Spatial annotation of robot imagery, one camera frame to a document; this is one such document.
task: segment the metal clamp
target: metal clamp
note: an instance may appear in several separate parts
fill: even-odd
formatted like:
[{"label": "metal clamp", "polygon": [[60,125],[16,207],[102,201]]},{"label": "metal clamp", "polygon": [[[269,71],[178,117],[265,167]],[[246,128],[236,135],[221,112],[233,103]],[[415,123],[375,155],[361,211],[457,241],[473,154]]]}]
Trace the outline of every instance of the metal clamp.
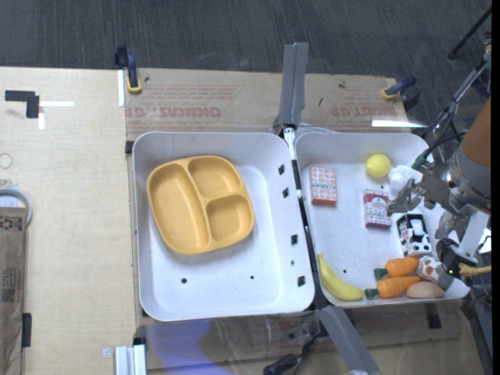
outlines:
[{"label": "metal clamp", "polygon": [[117,69],[127,68],[128,74],[125,83],[128,92],[132,94],[141,93],[142,86],[137,73],[134,50],[127,46],[118,47],[115,53],[115,65]]},{"label": "metal clamp", "polygon": [[380,96],[384,100],[391,100],[396,97],[398,93],[402,94],[403,91],[408,89],[410,86],[414,86],[416,84],[415,77],[408,77],[406,79],[400,80],[394,86],[386,87],[380,91]]}]

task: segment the red box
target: red box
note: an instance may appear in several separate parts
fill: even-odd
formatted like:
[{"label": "red box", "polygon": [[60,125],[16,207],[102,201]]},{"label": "red box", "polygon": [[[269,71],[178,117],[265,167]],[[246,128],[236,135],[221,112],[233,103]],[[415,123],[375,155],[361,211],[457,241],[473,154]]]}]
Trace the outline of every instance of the red box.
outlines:
[{"label": "red box", "polygon": [[389,194],[385,191],[365,191],[362,197],[365,227],[380,229],[389,229],[391,227],[391,218],[387,212],[388,201]]}]

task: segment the toy carrot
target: toy carrot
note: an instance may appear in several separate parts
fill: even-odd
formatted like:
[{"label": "toy carrot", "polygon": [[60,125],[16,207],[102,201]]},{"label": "toy carrot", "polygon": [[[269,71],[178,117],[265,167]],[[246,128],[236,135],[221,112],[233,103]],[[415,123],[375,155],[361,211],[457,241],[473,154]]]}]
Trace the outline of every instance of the toy carrot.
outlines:
[{"label": "toy carrot", "polygon": [[375,268],[373,273],[375,279],[379,280],[388,275],[389,277],[403,277],[413,272],[419,263],[419,257],[410,255],[400,259],[390,259],[385,263],[385,268]]},{"label": "toy carrot", "polygon": [[393,277],[384,278],[377,282],[376,289],[365,289],[365,296],[369,300],[379,295],[382,298],[391,298],[399,295],[411,285],[419,282],[422,278],[418,275],[407,277]]}]

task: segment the white bracket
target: white bracket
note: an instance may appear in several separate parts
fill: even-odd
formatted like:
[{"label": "white bracket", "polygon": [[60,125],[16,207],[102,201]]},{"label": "white bracket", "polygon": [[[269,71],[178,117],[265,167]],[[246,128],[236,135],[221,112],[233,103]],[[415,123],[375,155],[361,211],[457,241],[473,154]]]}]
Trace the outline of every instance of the white bracket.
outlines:
[{"label": "white bracket", "polygon": [[148,368],[146,366],[145,345],[116,347],[114,369],[115,375],[146,375]]}]

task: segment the white tape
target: white tape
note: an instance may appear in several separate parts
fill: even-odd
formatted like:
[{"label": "white tape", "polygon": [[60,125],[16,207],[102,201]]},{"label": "white tape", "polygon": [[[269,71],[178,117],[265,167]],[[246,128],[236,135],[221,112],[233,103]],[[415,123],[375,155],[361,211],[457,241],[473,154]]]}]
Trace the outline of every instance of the white tape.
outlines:
[{"label": "white tape", "polygon": [[411,123],[407,121],[394,121],[394,120],[372,120],[372,127],[383,128],[424,128],[425,125],[420,123]]},{"label": "white tape", "polygon": [[40,102],[40,107],[74,107],[75,102]]},{"label": "white tape", "polygon": [[118,71],[118,106],[123,107],[125,105],[125,78],[123,77],[123,70]]},{"label": "white tape", "polygon": [[42,111],[38,113],[38,129],[39,130],[45,129],[45,113]]}]

